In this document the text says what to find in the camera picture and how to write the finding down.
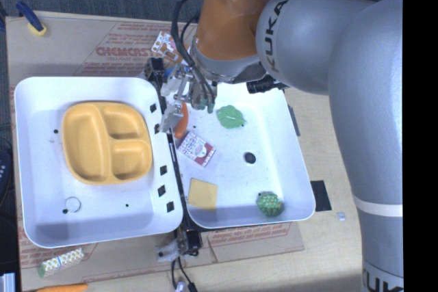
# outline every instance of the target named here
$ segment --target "cardboard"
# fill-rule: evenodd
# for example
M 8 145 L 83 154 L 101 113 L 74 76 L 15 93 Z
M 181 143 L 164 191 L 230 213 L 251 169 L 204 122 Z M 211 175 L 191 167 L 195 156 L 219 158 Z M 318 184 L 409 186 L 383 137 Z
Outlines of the cardboard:
M 47 26 L 36 36 L 25 18 L 7 18 L 10 100 L 14 152 L 16 149 L 14 89 L 24 78 L 34 76 L 137 77 L 155 54 L 151 48 L 170 23 L 74 14 L 36 12 Z M 196 25 L 186 31 L 187 42 Z M 22 288 L 78 282 L 93 282 L 170 270 L 170 262 L 159 262 L 156 247 L 173 240 L 173 233 L 91 243 L 54 250 L 39 248 L 26 236 L 20 194 L 18 162 L 15 159 L 18 240 Z M 203 248 L 197 257 L 186 257 L 186 266 L 210 265 L 257 256 L 304 250 L 296 222 L 232 228 L 202 234 Z M 45 260 L 81 248 L 80 264 L 44 279 L 38 267 Z

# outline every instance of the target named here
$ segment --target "black dot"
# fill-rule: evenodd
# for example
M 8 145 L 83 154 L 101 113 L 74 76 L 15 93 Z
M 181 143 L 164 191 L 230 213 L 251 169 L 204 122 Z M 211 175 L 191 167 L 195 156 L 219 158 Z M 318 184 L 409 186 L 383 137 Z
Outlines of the black dot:
M 247 152 L 247 153 L 245 153 L 244 157 L 245 157 L 245 161 L 247 163 L 250 163 L 250 164 L 254 164 L 255 163 L 255 156 L 254 156 L 253 153 Z

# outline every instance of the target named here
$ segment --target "zip tie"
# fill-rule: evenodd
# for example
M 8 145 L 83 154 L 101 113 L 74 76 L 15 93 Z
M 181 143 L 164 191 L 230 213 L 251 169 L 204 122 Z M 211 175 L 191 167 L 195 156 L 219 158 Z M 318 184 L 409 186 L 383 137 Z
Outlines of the zip tie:
M 47 27 L 44 26 L 38 17 L 35 15 L 35 12 L 22 0 L 20 0 L 16 4 L 16 8 L 20 12 L 20 14 L 24 15 L 24 17 L 29 21 L 27 27 L 37 36 L 43 36 L 46 34 Z

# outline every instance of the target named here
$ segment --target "green textured object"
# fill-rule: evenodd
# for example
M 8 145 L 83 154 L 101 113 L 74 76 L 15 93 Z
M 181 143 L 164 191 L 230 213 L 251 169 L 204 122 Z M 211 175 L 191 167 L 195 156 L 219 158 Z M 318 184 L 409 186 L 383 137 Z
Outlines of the green textured object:
M 260 211 L 267 217 L 274 217 L 281 213 L 281 201 L 279 197 L 272 192 L 259 194 L 256 203 Z
M 216 112 L 216 115 L 218 116 L 221 125 L 227 129 L 238 128 L 246 124 L 241 111 L 232 105 L 220 108 Z

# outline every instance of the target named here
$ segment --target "yellow divided plate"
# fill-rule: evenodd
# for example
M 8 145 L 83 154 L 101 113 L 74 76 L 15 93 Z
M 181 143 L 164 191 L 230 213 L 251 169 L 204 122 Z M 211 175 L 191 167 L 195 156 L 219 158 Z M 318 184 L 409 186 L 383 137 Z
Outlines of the yellow divided plate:
M 151 139 L 142 115 L 123 103 L 87 102 L 62 119 L 62 142 L 72 174 L 87 184 L 116 184 L 146 175 Z

